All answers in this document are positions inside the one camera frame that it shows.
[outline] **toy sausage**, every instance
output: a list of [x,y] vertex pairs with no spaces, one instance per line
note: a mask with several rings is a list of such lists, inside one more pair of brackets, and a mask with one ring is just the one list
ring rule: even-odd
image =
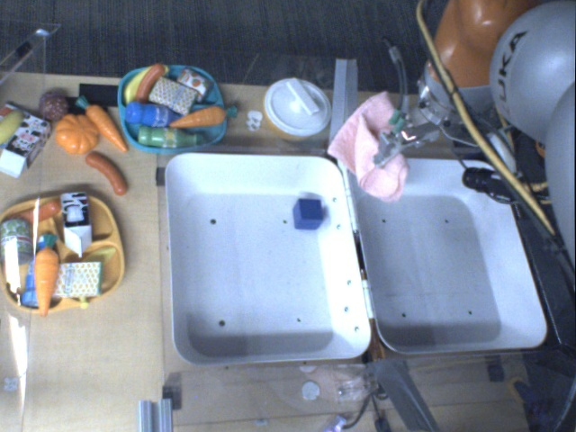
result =
[[90,167],[97,169],[106,176],[116,195],[126,194],[128,190],[126,180],[112,161],[98,152],[90,152],[85,161]]
[[164,69],[163,64],[154,64],[150,66],[150,69],[138,85],[138,90],[136,90],[136,101],[139,103],[146,103],[150,96],[150,91],[152,91],[152,87],[165,73],[166,70]]
[[[17,212],[13,218],[19,218],[21,220],[27,220],[31,225],[34,224],[34,210],[35,208],[30,208],[26,211]],[[50,200],[44,203],[38,208],[38,222],[49,220],[52,216],[56,216],[62,211],[62,205],[60,200]]]

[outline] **blue cube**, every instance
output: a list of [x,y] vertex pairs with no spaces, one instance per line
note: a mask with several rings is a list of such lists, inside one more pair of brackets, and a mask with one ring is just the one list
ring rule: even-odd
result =
[[292,209],[294,227],[302,230],[315,230],[324,220],[320,200],[300,198]]

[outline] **yellow plate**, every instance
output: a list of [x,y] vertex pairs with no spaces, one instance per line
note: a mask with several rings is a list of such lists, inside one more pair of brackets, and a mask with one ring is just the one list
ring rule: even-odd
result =
[[[43,205],[50,200],[57,200],[59,196],[46,197],[40,199],[40,205]],[[120,232],[118,231],[118,226],[116,220],[113,217],[112,212],[106,206],[104,202],[93,197],[88,196],[88,202],[90,206],[90,221],[92,222],[92,244],[86,249],[83,257],[88,257],[91,253],[104,247],[113,247],[116,249],[116,254],[113,255],[105,265],[103,265],[102,273],[102,286],[100,296],[95,296],[94,298],[87,298],[89,302],[97,301],[103,298],[108,293],[111,293],[116,289],[116,287],[122,281],[124,277],[124,249],[122,247],[122,240],[120,238]],[[0,216],[0,223],[9,218],[10,216],[29,210],[34,207],[36,199],[29,200],[28,202],[18,203],[8,210],[6,210]],[[58,236],[58,241],[56,242],[55,250],[58,252],[60,257],[60,263],[75,263],[81,262],[82,258],[68,248],[64,244],[64,226],[62,220],[62,213],[60,212],[53,218],[42,221],[38,226],[38,236],[43,234],[54,234]],[[20,267],[21,273],[21,284],[24,284],[26,272],[28,270],[28,265],[23,265]],[[30,311],[32,313],[38,313],[38,309],[33,309],[25,306],[21,306],[18,303],[17,296],[10,291],[8,283],[6,282],[4,268],[0,267],[0,284],[2,285],[2,291],[6,295],[6,298],[11,302],[17,309],[21,311]],[[81,306],[79,299],[74,298],[52,298],[52,303],[50,305],[50,312],[53,311],[64,311],[66,309],[74,309]]]

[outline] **pink towel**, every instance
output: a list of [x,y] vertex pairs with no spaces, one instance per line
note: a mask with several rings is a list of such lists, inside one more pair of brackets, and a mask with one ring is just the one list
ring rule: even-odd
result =
[[409,169],[402,154],[383,168],[373,162],[378,153],[378,135],[392,129],[388,120],[393,112],[388,93],[370,97],[348,118],[328,147],[328,153],[356,175],[363,190],[384,202],[400,199]]

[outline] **blue bottle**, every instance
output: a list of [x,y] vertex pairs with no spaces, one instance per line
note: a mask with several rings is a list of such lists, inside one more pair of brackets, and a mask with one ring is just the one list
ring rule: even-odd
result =
[[154,128],[163,128],[171,122],[182,117],[166,107],[159,104],[141,104],[136,101],[128,103],[124,118],[129,124],[147,125]]

